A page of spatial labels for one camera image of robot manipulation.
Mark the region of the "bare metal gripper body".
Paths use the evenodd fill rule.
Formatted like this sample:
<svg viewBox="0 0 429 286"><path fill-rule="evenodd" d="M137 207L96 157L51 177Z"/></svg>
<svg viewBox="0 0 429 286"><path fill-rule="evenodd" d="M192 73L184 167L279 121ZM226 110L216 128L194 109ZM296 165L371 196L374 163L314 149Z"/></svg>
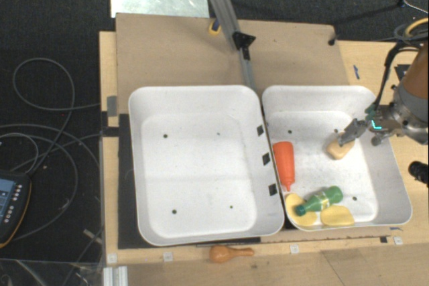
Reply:
<svg viewBox="0 0 429 286"><path fill-rule="evenodd" d="M385 135L384 140L392 136L406 136L421 145L428 144L428 124L407 110L395 106L379 106L377 110L369 107L367 120L369 130L374 135Z"/></svg>

